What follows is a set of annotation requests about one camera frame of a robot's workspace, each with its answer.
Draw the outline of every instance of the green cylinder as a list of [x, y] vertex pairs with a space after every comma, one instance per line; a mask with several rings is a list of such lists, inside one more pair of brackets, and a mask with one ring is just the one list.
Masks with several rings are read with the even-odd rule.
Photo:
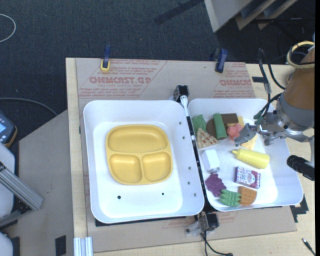
[[222, 116], [219, 113], [213, 115], [214, 126], [215, 126], [215, 134], [218, 140], [223, 140], [227, 138], [227, 132], [225, 128], [224, 121], [222, 120]]

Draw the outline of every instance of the yellow plate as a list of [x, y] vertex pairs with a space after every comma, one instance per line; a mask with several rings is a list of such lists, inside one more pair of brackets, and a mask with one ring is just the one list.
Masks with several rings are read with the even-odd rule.
[[105, 147], [110, 173], [119, 183], [153, 184], [166, 180], [172, 173], [170, 142], [157, 126], [114, 127], [106, 136]]

